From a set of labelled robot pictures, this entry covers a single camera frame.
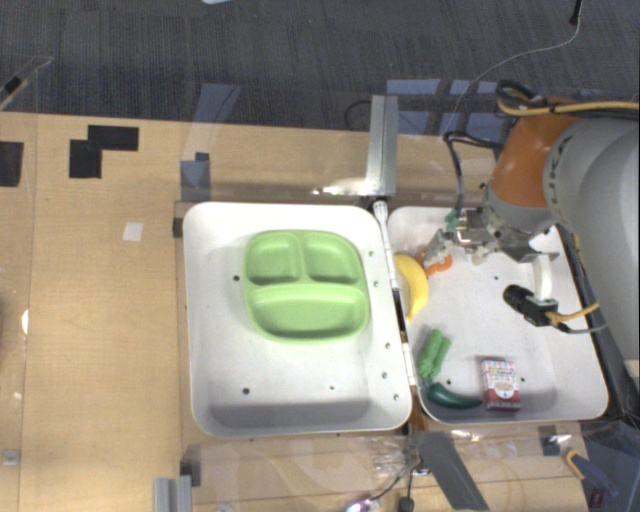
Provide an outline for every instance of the yellow cable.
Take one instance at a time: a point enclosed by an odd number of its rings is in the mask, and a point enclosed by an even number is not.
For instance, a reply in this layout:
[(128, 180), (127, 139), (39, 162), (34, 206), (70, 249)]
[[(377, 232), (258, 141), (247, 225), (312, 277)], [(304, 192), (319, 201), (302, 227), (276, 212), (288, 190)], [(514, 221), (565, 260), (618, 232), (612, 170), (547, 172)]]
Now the yellow cable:
[(600, 304), (594, 302), (591, 306), (581, 309), (580, 311), (576, 311), (575, 313), (571, 313), (569, 315), (563, 315), (561, 313), (556, 313), (555, 311), (549, 311), (546, 313), (546, 316), (553, 325), (557, 325), (560, 322), (568, 322), (569, 320), (573, 320), (575, 318), (580, 318), (581, 316), (587, 316), (589, 313), (593, 313), (596, 309), (600, 307)]
[(518, 109), (507, 106), (504, 101), (498, 99), (498, 107), (505, 114), (514, 117), (533, 117), (545, 114), (571, 114), (572, 112), (587, 112), (590, 110), (640, 110), (640, 104), (630, 101), (599, 101), (591, 103), (575, 103), (567, 105), (555, 105), (549, 107), (536, 107)]

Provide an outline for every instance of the yellow banana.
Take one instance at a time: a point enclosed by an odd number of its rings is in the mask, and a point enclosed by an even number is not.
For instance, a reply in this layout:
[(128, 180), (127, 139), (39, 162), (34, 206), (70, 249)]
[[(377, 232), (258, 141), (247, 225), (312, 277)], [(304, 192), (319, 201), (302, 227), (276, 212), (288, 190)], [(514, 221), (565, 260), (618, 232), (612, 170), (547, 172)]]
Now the yellow banana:
[[(405, 316), (407, 320), (411, 321), (427, 303), (429, 299), (429, 283), (427, 282), (427, 276), (424, 273), (424, 269), (420, 264), (414, 260), (411, 256), (402, 253), (396, 253), (394, 255), (394, 261), (396, 264), (396, 270), (399, 274), (398, 281), (402, 284), (401, 291), (403, 292), (405, 308)], [(406, 300), (408, 287), (409, 300)]]

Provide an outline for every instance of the green divided plate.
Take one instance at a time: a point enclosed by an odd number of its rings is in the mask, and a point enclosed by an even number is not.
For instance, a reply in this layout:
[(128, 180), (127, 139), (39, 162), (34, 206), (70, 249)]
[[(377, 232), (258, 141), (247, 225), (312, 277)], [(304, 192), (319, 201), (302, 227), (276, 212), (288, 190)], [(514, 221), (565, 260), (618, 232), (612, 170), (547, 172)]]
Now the green divided plate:
[(244, 254), (249, 318), (279, 341), (350, 338), (369, 322), (360, 256), (346, 238), (324, 231), (266, 231)]

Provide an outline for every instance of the red and white box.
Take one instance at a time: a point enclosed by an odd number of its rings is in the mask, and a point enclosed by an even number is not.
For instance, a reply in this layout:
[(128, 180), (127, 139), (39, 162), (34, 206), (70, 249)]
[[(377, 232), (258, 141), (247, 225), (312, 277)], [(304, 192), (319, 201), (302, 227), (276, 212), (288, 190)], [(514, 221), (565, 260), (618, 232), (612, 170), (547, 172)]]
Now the red and white box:
[(481, 368), (487, 411), (520, 410), (520, 391), (513, 362), (485, 359)]

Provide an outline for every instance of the dark floor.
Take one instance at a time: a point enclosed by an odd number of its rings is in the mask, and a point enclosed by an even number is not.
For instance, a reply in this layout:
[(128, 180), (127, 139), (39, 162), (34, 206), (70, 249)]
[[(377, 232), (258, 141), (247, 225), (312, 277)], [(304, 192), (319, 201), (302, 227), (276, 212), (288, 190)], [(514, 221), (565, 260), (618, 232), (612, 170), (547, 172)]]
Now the dark floor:
[[(345, 109), (387, 92), (389, 80), (451, 84), (518, 52), (567, 40), (573, 6), (574, 0), (1, 0), (0, 78), (12, 76), (23, 58), (50, 55), (38, 89), (42, 112), (191, 120), (209, 83), (240, 86), (229, 122), (344, 128)], [(631, 98), (638, 91), (639, 28), (637, 0), (585, 0), (570, 45), (509, 62), (486, 79)]]

